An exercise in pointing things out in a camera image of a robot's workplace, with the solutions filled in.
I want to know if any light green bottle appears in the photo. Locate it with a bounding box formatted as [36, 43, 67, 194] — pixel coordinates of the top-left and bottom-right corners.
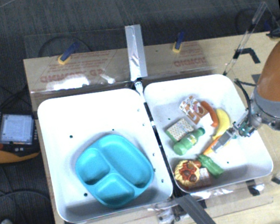
[170, 126, 209, 157]

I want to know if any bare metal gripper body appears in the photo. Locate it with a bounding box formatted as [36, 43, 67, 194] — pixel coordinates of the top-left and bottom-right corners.
[231, 112, 265, 140]

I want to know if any white and brown printed carton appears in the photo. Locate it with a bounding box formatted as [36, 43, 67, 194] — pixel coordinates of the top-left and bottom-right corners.
[177, 92, 213, 128]

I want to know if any thin black and white rod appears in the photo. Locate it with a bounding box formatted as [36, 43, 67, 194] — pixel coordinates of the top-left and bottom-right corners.
[134, 79, 176, 200]

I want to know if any small red and white carton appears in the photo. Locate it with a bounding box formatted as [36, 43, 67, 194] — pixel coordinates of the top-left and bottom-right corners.
[196, 166, 213, 188]

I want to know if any orange carrot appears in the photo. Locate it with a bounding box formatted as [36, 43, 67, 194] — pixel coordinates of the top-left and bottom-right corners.
[200, 136, 222, 156]

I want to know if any blue divided plate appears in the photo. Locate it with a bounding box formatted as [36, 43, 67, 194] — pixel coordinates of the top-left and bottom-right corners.
[70, 128, 160, 215]

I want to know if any dark green bottle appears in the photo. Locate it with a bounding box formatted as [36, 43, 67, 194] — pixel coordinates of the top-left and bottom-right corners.
[197, 151, 226, 182]

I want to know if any orange sausage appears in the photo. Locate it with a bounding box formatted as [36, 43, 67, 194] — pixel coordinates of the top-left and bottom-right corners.
[200, 98, 220, 129]

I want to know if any pale wood board red print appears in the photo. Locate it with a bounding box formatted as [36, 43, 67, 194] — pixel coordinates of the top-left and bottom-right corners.
[22, 16, 280, 224]

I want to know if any yellow pizza slice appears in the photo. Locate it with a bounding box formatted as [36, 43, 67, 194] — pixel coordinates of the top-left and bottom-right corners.
[172, 157, 205, 190]

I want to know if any yellow banana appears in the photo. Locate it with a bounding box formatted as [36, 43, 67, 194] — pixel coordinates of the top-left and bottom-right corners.
[207, 106, 234, 141]

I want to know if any green patterned packet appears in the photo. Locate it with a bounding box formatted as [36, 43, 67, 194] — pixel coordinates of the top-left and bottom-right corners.
[164, 116, 196, 144]

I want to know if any white plastic tray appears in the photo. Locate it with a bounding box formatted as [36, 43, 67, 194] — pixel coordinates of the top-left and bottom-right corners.
[141, 65, 277, 199]
[35, 80, 178, 224]

